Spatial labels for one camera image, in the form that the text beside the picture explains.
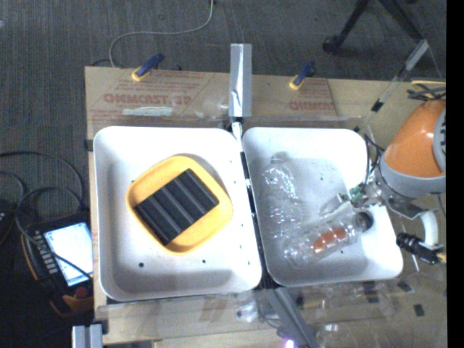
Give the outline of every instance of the blue clamp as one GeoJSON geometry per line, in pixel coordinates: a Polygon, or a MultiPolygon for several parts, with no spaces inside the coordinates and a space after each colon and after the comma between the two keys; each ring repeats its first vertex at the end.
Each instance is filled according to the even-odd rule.
{"type": "Polygon", "coordinates": [[[314,61],[309,61],[300,73],[294,76],[290,81],[290,88],[298,90],[303,84],[306,76],[313,76],[316,73],[314,68],[314,61]]]}
{"type": "Polygon", "coordinates": [[[141,81],[143,78],[149,75],[151,70],[153,70],[154,68],[157,68],[164,58],[165,56],[161,53],[154,55],[152,58],[146,61],[142,66],[132,71],[132,78],[135,81],[141,81]]]}

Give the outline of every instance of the yellow container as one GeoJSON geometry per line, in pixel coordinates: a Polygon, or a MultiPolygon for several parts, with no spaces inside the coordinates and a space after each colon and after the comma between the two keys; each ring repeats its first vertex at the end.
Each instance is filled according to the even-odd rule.
{"type": "Polygon", "coordinates": [[[225,190],[197,161],[186,156],[169,157],[135,179],[126,192],[125,202],[132,215],[157,243],[167,252],[178,255],[187,254],[203,245],[231,221],[233,214],[232,202],[225,190]],[[187,170],[191,170],[209,189],[217,199],[217,204],[170,242],[163,244],[150,225],[137,213],[136,207],[187,170]]]}

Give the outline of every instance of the white screen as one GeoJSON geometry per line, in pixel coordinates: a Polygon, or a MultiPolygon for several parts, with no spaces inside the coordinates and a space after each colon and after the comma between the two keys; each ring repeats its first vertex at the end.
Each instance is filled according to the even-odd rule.
{"type": "MultiPolygon", "coordinates": [[[[60,257],[77,265],[81,270],[92,274],[92,239],[85,223],[77,223],[68,227],[44,233],[50,249],[60,257]]],[[[87,276],[72,265],[57,259],[59,268],[69,286],[88,280],[87,276]]]]}

